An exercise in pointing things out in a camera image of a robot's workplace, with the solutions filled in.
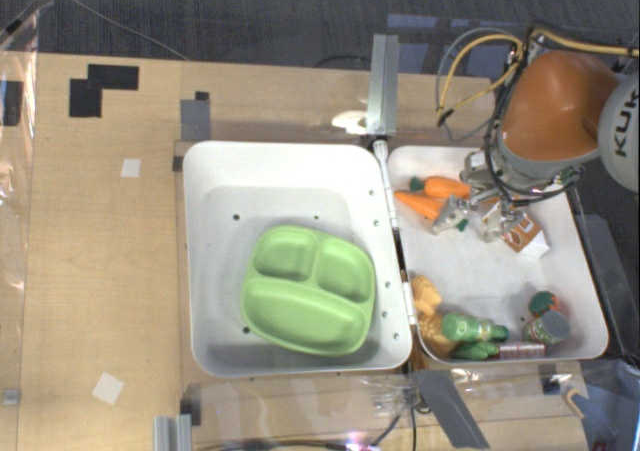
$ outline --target green plate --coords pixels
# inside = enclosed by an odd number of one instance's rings
[[[241,309],[255,334],[304,353],[339,356],[364,342],[375,300],[375,269],[358,246],[283,225],[256,243]]]

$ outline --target orange carrot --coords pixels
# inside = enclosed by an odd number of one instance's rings
[[[450,195],[455,195],[461,199],[468,199],[471,188],[468,184],[455,179],[433,176],[424,181],[424,193],[427,197],[436,199],[447,199]]]
[[[394,195],[400,202],[403,202],[429,220],[435,220],[440,214],[440,209],[444,205],[444,202],[425,197],[422,194],[396,191]]]

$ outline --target toy bottle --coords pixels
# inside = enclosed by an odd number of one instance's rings
[[[464,314],[449,313],[442,319],[442,333],[451,341],[474,343],[479,341],[506,341],[509,330],[491,320]]]

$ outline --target table surface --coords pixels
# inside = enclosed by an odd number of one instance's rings
[[[138,66],[139,89],[104,90],[102,118],[70,118],[69,80],[86,79],[90,63]],[[374,412],[357,375],[229,382],[195,366],[183,345],[172,170],[180,101],[196,91],[210,94],[214,138],[348,143],[331,119],[365,110],[368,83],[366,72],[38,55],[22,397],[15,440],[2,432],[0,447],[149,450],[153,418],[175,417],[194,385],[205,400],[194,428],[204,447],[265,432],[325,438],[337,422],[383,429],[388,418]],[[484,86],[459,80],[452,99]],[[433,78],[401,75],[398,94],[398,141],[444,143],[429,111]],[[482,98],[452,127],[470,129],[489,111]],[[139,177],[121,176],[125,159],[141,160]],[[577,364],[557,368],[578,381]],[[114,404],[92,394],[103,373],[123,382]],[[536,366],[485,374],[465,400],[493,449],[585,449],[579,419],[561,397],[542,395]],[[15,419],[2,408],[10,428]],[[418,449],[451,448],[432,415],[418,424]],[[385,448],[410,443],[403,419]]]

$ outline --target white square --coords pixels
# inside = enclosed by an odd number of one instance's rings
[[[109,403],[109,405],[115,405],[123,387],[124,382],[118,380],[115,376],[111,376],[109,373],[102,373],[92,394],[99,400]]]
[[[141,159],[125,159],[122,163],[120,177],[140,177]]]

